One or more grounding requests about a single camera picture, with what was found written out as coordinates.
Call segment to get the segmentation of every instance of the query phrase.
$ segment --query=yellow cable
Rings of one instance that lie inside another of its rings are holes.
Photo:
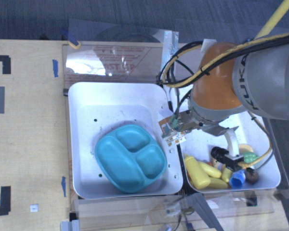
[[[182,56],[183,54],[188,53],[189,51],[193,51],[193,50],[199,49],[200,47],[201,47],[201,45],[194,46],[194,47],[192,47],[192,48],[190,48],[190,49],[187,49],[187,50],[179,53],[179,54],[177,55],[177,57],[174,57],[174,58],[167,64],[167,66],[166,66],[165,69],[164,69],[164,72],[163,72],[163,82],[166,82],[166,74],[167,74],[168,70],[170,69],[171,65],[175,62],[175,60],[177,60],[177,59],[178,59],[180,56]]]
[[[184,86],[184,85],[192,82],[196,77],[198,77],[203,71],[205,71],[207,68],[209,68],[212,64],[214,64],[214,63],[217,62],[218,60],[222,59],[223,57],[230,55],[231,53],[234,53],[234,52],[236,52],[236,51],[241,50],[242,48],[245,48],[245,47],[248,47],[248,46],[251,46],[251,45],[254,45],[254,44],[263,43],[263,42],[266,42],[266,41],[269,41],[269,40],[272,40],[272,39],[283,38],[283,37],[286,37],[286,36],[288,36],[288,35],[289,35],[289,33],[284,33],[284,34],[274,35],[274,36],[271,36],[271,37],[259,38],[259,39],[252,40],[252,41],[250,41],[250,42],[246,42],[246,43],[244,43],[244,44],[236,45],[235,47],[233,47],[233,48],[225,51],[224,53],[218,55],[218,56],[215,57],[213,60],[211,60],[210,62],[208,62],[208,63],[205,64],[204,66],[202,66],[202,70],[198,70],[195,74],[193,74],[193,75],[192,75],[191,77],[189,77],[188,79],[186,79],[186,80],[184,80],[184,81],[182,81],[182,82],[180,82],[180,83],[177,83],[177,84],[167,84],[167,83],[166,83],[166,74],[167,74],[167,71],[170,69],[172,63],[177,59],[177,58],[175,58],[175,59],[173,59],[172,61],[170,61],[170,62],[167,64],[167,66],[166,66],[166,68],[165,68],[165,70],[164,70],[164,72],[163,72],[163,78],[162,78],[162,80],[163,80],[163,82],[164,82],[164,85],[166,85],[166,86],[168,86],[168,87],[171,87],[171,88],[179,88],[179,87],[182,87],[182,86]],[[191,48],[191,49],[188,49],[188,50],[186,50],[186,51],[181,52],[181,53],[178,55],[178,57],[181,56],[181,55],[183,55],[183,54],[185,54],[185,53],[187,53],[188,51],[191,51],[191,50],[194,50],[194,48]]]
[[[254,118],[253,120],[257,123],[257,125],[258,125],[259,127],[263,128],[263,129],[267,132],[266,128],[260,123],[260,121],[259,121],[257,118],[255,118],[255,115],[254,115],[253,113],[248,112],[248,114],[249,114],[251,117]],[[270,139],[269,136],[268,136],[268,140],[269,140],[269,143],[270,143],[269,149],[268,149],[262,156],[258,157],[256,160],[254,160],[254,161],[251,162],[251,163],[239,162],[238,165],[239,165],[240,167],[242,167],[242,169],[246,169],[246,168],[251,167],[251,166],[255,165],[256,163],[260,162],[260,161],[263,160],[267,155],[269,155],[269,153],[270,153],[271,150],[272,150],[272,142],[271,142],[271,139]]]
[[[284,0],[280,4],[280,6],[276,9],[271,18],[266,22],[266,24],[263,26],[260,32],[257,34],[255,39],[268,35],[288,10],[289,10],[289,0]]]

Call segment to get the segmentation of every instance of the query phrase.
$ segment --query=black tape mark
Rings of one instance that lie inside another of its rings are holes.
[[[11,187],[1,187],[0,216],[8,215],[11,211]]]
[[[0,55],[0,62],[2,62],[2,74],[11,74],[11,58],[7,55]]]

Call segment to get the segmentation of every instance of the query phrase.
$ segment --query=blue divided plate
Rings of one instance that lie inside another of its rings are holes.
[[[96,144],[95,158],[107,178],[124,193],[147,187],[167,165],[161,147],[137,125],[124,125],[102,137]]]

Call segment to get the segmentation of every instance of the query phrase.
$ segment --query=small white label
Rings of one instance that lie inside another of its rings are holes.
[[[30,212],[38,212],[38,211],[39,211],[39,205],[38,204],[30,205]]]

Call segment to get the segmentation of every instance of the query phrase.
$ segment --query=white tray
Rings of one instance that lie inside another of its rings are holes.
[[[180,97],[183,97],[185,93],[191,88],[192,86],[180,89]],[[176,100],[174,90],[171,90],[171,99]],[[173,104],[173,108],[176,109],[176,102],[173,102]],[[180,111],[187,109],[188,105],[187,101],[185,101],[180,107]],[[263,124],[263,119],[257,115],[256,117]],[[253,148],[254,153],[256,153],[258,156],[264,154],[269,148],[269,140],[266,134],[257,126],[254,121],[251,120],[251,117],[247,112],[231,115],[229,118],[221,122],[220,125],[225,128],[233,128],[239,126],[235,131],[238,143],[250,145]],[[180,144],[182,153],[194,156],[198,161],[209,162],[211,160],[211,149],[215,146],[219,146],[225,149],[228,148],[226,138],[223,135],[215,137],[201,130],[195,129],[192,132],[186,134],[185,138],[186,142]],[[263,161],[255,164],[255,168],[260,166]],[[207,187],[205,189],[197,190],[191,184],[190,186],[195,191],[200,193],[221,193],[256,189],[272,189],[280,184],[281,176],[274,156],[257,172],[259,174],[258,182],[255,184],[245,182],[240,189],[234,190],[232,188],[228,188],[221,190]]]
[[[175,194],[183,185],[176,146],[161,137],[159,111],[167,108],[165,91],[155,84],[79,82],[68,92],[73,185],[84,199]],[[163,149],[167,168],[154,183],[135,194],[117,190],[94,158],[100,138],[112,130],[135,124],[143,127]]]

